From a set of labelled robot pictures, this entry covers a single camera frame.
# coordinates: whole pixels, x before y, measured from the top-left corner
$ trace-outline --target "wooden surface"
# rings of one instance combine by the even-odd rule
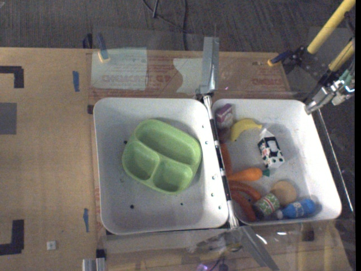
[[[0,103],[17,104],[16,134],[0,135],[0,244],[11,239],[12,220],[25,221],[22,253],[0,256],[0,269],[81,270],[82,259],[95,258],[105,232],[96,216],[100,209],[93,117],[86,112],[91,51],[1,48],[0,65],[19,65],[25,71],[23,89],[14,89],[12,75],[0,74]],[[79,92],[74,90],[73,71],[80,74]],[[88,233],[84,208],[89,210]],[[334,226],[315,228],[314,242],[267,246],[281,270],[349,270]],[[276,231],[257,232],[272,240]],[[54,240],[57,249],[46,251],[46,242]],[[113,271],[194,271],[201,261],[212,264],[218,257],[184,249],[114,252],[107,264]],[[227,260],[229,271],[268,270],[259,268],[245,251],[230,253]]]

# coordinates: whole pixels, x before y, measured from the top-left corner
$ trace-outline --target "carrot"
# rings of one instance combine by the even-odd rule
[[[226,175],[231,176],[233,174],[231,156],[225,143],[221,143],[221,154],[223,158],[224,169],[226,170]]]
[[[251,204],[240,193],[234,192],[231,194],[232,199],[242,208],[248,221],[255,222],[256,214],[253,211]]]
[[[244,192],[247,195],[249,195],[254,201],[258,201],[262,198],[262,195],[259,193],[259,191],[257,191],[256,189],[252,188],[251,186],[245,183],[230,181],[228,182],[228,185],[231,189],[231,192],[232,191]]]
[[[269,170],[262,171],[260,168],[252,167],[236,172],[228,176],[227,179],[229,181],[256,181],[259,180],[262,175],[269,176]]]

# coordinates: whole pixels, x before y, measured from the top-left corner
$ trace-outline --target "banana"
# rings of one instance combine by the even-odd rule
[[[238,136],[247,129],[262,128],[261,124],[256,124],[252,119],[242,119],[231,127],[231,141],[234,142]]]

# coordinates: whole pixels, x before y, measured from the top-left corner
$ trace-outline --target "dark floor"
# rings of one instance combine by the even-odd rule
[[[1,1],[5,2],[0,8],[2,47],[81,48],[86,33],[115,27],[171,33],[178,44],[167,45],[170,49],[198,50],[198,38],[216,32],[220,51],[281,53],[309,42],[310,31],[322,27],[343,0],[186,0],[187,7],[184,0],[160,0],[156,19],[142,0]],[[145,0],[152,8],[154,1]],[[354,23],[355,10],[351,19]],[[339,27],[346,29],[345,22]],[[187,33],[185,41],[182,31]],[[327,133],[319,114],[314,117],[342,199],[340,220],[354,221],[355,99],[337,107],[329,104],[321,113]],[[354,242],[354,233],[345,236]],[[350,256],[355,265],[354,253]]]

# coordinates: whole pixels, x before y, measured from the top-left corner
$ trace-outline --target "green plate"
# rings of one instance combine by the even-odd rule
[[[160,120],[142,121],[125,146],[122,164],[137,181],[166,194],[177,194],[192,182],[202,152],[196,139]]]

